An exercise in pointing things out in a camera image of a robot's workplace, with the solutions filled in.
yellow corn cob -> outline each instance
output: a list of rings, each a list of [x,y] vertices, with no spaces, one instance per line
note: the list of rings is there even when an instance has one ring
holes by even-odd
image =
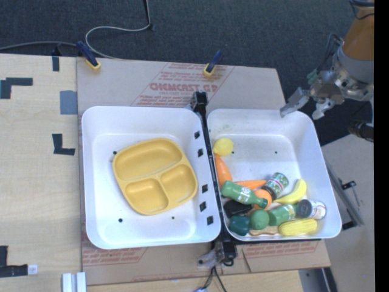
[[[313,218],[301,218],[294,221],[287,221],[278,227],[278,231],[283,236],[294,236],[315,231],[317,222]]]

yellow banana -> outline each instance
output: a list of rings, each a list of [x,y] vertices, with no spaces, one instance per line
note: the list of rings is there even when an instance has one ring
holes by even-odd
[[[274,200],[273,202],[278,202],[281,204],[296,204],[298,203],[306,193],[306,182],[300,178],[296,185],[293,188],[293,191],[285,196],[282,196],[279,199]]]

light wood surface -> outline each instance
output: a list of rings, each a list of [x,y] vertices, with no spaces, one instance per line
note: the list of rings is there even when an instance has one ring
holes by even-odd
[[[0,245],[8,264],[37,264],[38,274],[0,279],[1,291],[61,291],[63,273],[81,271],[78,116],[60,114],[60,91],[77,90],[75,58],[0,55],[0,80],[33,78],[0,99]],[[63,135],[74,156],[53,154]],[[206,278],[90,286],[88,291],[194,291]],[[232,291],[302,291],[298,271],[222,276]],[[216,278],[209,292],[222,291]]]

robotic hand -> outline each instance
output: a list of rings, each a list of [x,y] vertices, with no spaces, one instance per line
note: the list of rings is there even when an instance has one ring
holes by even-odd
[[[374,96],[374,0],[349,0],[355,15],[345,39],[330,34],[323,62],[308,76],[309,89],[299,87],[281,108],[280,114],[296,111],[310,98],[316,102],[312,118],[324,116],[326,110],[345,99],[361,102]],[[332,56],[330,70],[322,66]]]

yellow ball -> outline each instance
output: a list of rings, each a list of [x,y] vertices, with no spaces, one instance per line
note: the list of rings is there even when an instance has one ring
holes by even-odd
[[[220,137],[213,144],[212,150],[219,156],[227,156],[233,151],[233,141],[227,137]]]

